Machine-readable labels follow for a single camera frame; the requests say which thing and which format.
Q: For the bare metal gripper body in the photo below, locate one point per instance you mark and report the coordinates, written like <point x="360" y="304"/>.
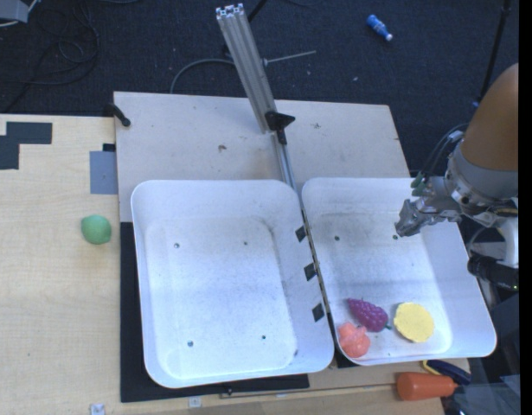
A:
<point x="460" y="203"/>

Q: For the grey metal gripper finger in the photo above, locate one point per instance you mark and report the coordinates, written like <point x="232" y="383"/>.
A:
<point x="412" y="228"/>
<point x="410" y="209"/>

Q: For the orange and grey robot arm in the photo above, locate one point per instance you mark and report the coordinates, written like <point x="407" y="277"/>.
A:
<point x="490" y="136"/>

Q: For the white plastic tray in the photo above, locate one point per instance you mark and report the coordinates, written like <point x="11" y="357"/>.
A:
<point x="378" y="266"/>
<point x="222" y="292"/>

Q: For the yellow round biscuit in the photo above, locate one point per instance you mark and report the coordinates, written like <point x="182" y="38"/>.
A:
<point x="414" y="322"/>

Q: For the purple grapes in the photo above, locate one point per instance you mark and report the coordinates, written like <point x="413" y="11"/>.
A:
<point x="368" y="314"/>

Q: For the thin black and white rod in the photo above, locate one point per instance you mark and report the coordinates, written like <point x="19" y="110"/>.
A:
<point x="311" y="240"/>

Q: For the orange toy food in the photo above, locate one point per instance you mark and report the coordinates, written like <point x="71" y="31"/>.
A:
<point x="354" y="340"/>

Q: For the blue small bottle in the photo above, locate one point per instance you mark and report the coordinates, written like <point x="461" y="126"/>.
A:
<point x="379" y="27"/>

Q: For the pale wood board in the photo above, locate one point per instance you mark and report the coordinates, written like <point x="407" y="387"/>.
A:
<point x="205" y="141"/>

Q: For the green ball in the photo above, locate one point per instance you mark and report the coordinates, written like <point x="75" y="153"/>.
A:
<point x="96" y="229"/>

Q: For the black cylinder on white bracket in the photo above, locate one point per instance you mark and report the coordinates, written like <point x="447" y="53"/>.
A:
<point x="495" y="270"/>

